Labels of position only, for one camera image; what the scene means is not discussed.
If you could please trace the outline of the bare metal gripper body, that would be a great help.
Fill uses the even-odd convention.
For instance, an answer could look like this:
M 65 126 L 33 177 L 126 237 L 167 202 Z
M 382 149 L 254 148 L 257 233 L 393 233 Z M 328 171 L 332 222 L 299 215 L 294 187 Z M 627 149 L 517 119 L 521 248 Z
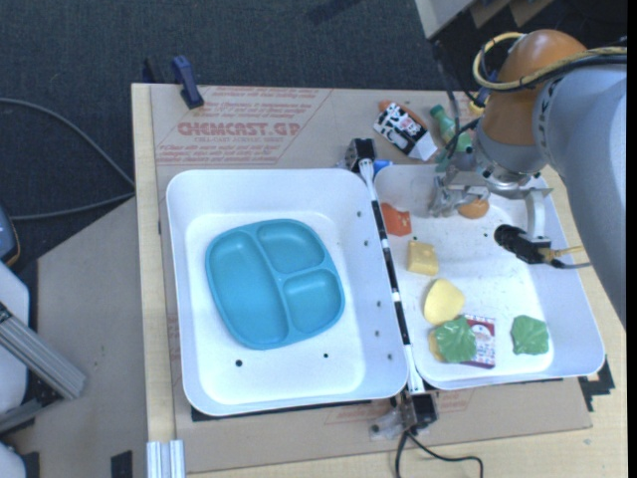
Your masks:
M 499 179 L 491 172 L 485 176 L 485 171 L 463 170 L 450 165 L 444 173 L 437 175 L 435 188 L 445 187 L 451 201 L 454 201 L 455 193 L 467 193 L 477 196 L 476 201 L 488 200 L 492 194 L 500 194 L 505 197 L 516 197 L 516 193 L 529 181 L 528 177 Z

